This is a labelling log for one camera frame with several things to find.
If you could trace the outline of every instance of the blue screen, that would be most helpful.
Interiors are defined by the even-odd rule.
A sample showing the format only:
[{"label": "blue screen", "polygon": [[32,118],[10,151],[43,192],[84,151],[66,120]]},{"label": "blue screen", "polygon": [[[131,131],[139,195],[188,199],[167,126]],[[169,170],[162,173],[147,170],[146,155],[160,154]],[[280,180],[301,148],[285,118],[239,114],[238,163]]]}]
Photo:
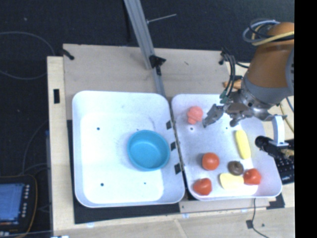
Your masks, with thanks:
[{"label": "blue screen", "polygon": [[0,184],[0,221],[18,219],[23,183]]}]

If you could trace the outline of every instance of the black clip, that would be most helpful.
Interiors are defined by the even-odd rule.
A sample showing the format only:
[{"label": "black clip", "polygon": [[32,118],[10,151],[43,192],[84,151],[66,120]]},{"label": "black clip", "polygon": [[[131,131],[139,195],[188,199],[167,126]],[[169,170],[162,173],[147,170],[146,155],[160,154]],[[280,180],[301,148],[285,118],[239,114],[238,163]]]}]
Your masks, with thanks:
[{"label": "black clip", "polygon": [[156,68],[157,70],[157,75],[161,76],[162,73],[161,73],[161,70],[160,70],[160,66],[165,63],[166,59],[164,58],[159,58],[159,57],[156,57],[154,55],[150,56],[149,57],[150,59],[150,63],[151,63],[151,66],[152,68]]}]

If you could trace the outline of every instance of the robotic hand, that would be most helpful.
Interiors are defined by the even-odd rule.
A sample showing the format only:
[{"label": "robotic hand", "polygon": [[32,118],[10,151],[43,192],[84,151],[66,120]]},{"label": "robotic hand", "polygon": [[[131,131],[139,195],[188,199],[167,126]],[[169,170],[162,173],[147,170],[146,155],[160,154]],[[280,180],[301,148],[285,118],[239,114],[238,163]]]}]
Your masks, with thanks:
[{"label": "robotic hand", "polygon": [[294,23],[267,19],[253,21],[243,32],[243,39],[258,48],[243,77],[241,89],[231,92],[235,61],[223,51],[224,60],[230,62],[231,75],[227,88],[220,95],[223,105],[212,106],[203,120],[204,127],[219,120],[224,113],[232,118],[230,126],[253,116],[271,121],[274,116],[268,110],[294,95]]}]

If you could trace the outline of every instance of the blue bowl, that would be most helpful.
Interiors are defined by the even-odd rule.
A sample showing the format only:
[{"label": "blue bowl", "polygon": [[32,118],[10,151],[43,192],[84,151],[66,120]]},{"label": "blue bowl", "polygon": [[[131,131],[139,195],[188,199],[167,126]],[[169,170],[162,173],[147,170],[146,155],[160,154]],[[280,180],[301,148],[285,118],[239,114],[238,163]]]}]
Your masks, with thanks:
[{"label": "blue bowl", "polygon": [[167,164],[170,156],[166,140],[151,130],[135,132],[129,138],[127,150],[132,164],[143,171],[161,169]]}]

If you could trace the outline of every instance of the table surface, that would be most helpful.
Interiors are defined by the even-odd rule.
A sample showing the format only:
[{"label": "table surface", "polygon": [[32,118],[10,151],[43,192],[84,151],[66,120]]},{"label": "table surface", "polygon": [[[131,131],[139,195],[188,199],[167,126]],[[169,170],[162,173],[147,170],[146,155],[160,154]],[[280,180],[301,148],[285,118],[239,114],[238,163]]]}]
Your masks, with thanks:
[{"label": "table surface", "polygon": [[[71,119],[71,99],[80,90],[156,92],[150,70],[146,70],[139,48],[65,44],[74,57],[48,57],[48,93],[50,110],[50,147],[52,173],[52,210],[54,235],[76,237],[258,237],[248,229],[253,200],[188,201],[183,199],[179,214],[126,218],[74,224],[68,133],[66,120]],[[221,93],[228,80],[228,69],[218,64],[220,52],[155,49],[167,61],[162,66],[166,97],[181,93]],[[237,67],[237,74],[245,69]],[[59,103],[54,103],[54,89]],[[294,138],[290,126],[294,116],[286,101],[273,107],[272,114],[287,114],[285,139]],[[267,136],[272,126],[263,123]],[[258,198],[254,225],[272,237],[295,236],[294,184],[284,185],[285,208],[266,210],[275,198]]]}]

